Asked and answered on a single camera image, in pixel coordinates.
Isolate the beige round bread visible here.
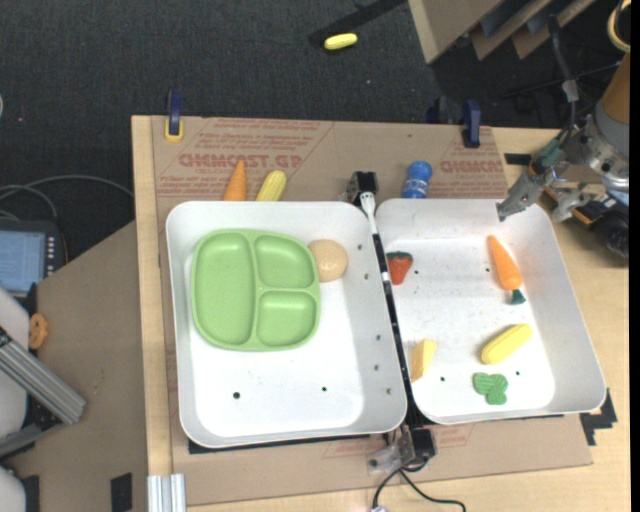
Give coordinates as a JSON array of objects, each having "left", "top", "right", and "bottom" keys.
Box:
[{"left": 306, "top": 238, "right": 349, "bottom": 284}]

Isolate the brown cardboard board red print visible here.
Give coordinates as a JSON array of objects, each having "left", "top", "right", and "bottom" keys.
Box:
[{"left": 149, "top": 115, "right": 609, "bottom": 506}]

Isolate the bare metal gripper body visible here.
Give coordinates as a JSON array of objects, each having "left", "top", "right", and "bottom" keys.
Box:
[{"left": 542, "top": 130, "right": 630, "bottom": 192}]

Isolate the yellow oblong toy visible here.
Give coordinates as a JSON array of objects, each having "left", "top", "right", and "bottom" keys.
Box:
[{"left": 323, "top": 32, "right": 359, "bottom": 51}]

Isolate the green divided plate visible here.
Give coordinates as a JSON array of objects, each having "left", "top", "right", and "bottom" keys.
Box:
[{"left": 190, "top": 228, "right": 322, "bottom": 352}]

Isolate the orange pretzel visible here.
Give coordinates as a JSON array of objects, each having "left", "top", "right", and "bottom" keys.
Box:
[{"left": 28, "top": 313, "right": 50, "bottom": 350}]

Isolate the green lettuce leaf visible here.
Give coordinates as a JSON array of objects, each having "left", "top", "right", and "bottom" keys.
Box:
[{"left": 471, "top": 371, "right": 510, "bottom": 406}]

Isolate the red strawberry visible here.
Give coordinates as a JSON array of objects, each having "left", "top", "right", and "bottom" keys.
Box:
[{"left": 385, "top": 250, "right": 415, "bottom": 286}]

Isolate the thin black and white rod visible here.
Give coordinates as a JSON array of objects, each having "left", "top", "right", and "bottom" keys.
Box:
[{"left": 359, "top": 191, "right": 417, "bottom": 432}]

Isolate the yellow cheese wedge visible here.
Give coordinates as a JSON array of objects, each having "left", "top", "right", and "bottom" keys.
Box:
[{"left": 409, "top": 338, "right": 439, "bottom": 384}]

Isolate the yellow corn cob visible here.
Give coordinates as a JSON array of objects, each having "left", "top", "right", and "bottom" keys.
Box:
[
  {"left": 480, "top": 323, "right": 534, "bottom": 366},
  {"left": 254, "top": 169, "right": 288, "bottom": 203}
]

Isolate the orange carrot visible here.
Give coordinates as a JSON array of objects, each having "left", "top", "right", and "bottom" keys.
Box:
[
  {"left": 222, "top": 159, "right": 249, "bottom": 202},
  {"left": 487, "top": 234, "right": 527, "bottom": 306}
]

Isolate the white plastic tray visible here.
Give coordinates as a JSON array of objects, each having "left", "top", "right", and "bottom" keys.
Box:
[
  {"left": 373, "top": 197, "right": 608, "bottom": 426},
  {"left": 164, "top": 199, "right": 409, "bottom": 450}
]

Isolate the blue bottle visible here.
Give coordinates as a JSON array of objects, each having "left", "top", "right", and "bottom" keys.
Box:
[{"left": 401, "top": 160, "right": 434, "bottom": 200}]

